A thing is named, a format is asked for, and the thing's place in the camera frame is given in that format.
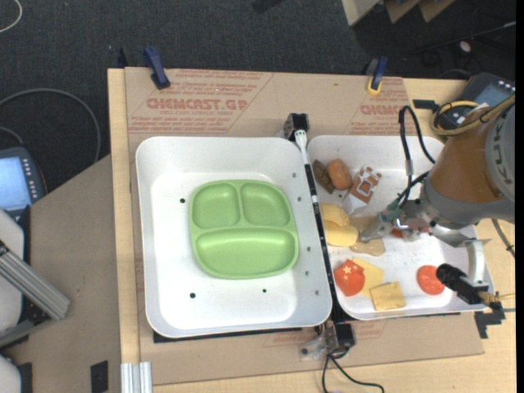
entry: green plate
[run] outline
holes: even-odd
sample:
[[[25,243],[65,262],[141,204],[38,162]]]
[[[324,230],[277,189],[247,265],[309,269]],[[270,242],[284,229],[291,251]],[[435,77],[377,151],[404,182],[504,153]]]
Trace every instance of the green plate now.
[[[262,278],[291,268],[298,236],[289,201],[256,180],[222,180],[191,197],[190,229],[198,264],[220,278]]]

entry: screen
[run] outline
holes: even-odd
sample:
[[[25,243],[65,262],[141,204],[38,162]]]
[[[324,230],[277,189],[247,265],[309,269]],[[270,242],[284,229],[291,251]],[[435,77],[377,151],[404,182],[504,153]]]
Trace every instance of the screen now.
[[[0,159],[0,207],[21,210],[31,203],[24,169],[18,157]]]
[[[511,96],[511,93],[497,84],[488,84],[478,95],[477,102],[487,103],[489,106],[496,106],[501,103],[504,99]]]

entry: tomato slice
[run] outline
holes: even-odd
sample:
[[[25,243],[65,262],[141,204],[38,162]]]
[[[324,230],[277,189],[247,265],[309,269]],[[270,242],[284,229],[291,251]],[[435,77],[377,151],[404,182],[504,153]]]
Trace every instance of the tomato slice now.
[[[438,296],[445,289],[445,285],[436,277],[436,266],[433,265],[424,265],[417,271],[417,282],[430,296]]]
[[[335,282],[346,296],[358,294],[364,287],[364,268],[352,260],[346,260],[334,273]]]

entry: clamp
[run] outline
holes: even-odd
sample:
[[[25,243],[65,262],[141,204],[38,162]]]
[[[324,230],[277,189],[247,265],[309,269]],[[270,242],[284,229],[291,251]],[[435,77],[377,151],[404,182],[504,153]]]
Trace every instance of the clamp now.
[[[378,60],[373,59],[366,70],[369,75],[373,71],[368,81],[367,91],[371,96],[376,96],[380,93],[382,87],[382,77],[386,72],[387,57],[381,56]]]
[[[153,69],[151,79],[155,83],[156,88],[159,90],[168,88],[171,85],[171,82],[165,75],[160,53],[154,47],[148,46],[144,49],[142,55],[146,66]]]

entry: yellow cheese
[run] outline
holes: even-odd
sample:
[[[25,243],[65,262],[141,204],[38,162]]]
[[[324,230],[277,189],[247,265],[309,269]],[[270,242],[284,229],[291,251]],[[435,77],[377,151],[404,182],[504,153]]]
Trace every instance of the yellow cheese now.
[[[382,284],[382,279],[384,278],[384,271],[375,265],[369,264],[365,260],[361,260],[356,256],[354,256],[352,260],[358,266],[364,268],[364,276],[366,277],[366,282],[360,293],[365,295],[366,297],[371,298],[371,293],[369,292],[369,290]]]
[[[326,242],[331,246],[349,247],[359,240],[359,230],[351,225],[339,226],[332,221],[324,221]]]
[[[389,282],[371,290],[373,305],[377,311],[399,309],[406,306],[406,299],[398,282]]]
[[[320,203],[320,211],[324,221],[332,221],[344,227],[350,224],[350,216],[337,204]]]

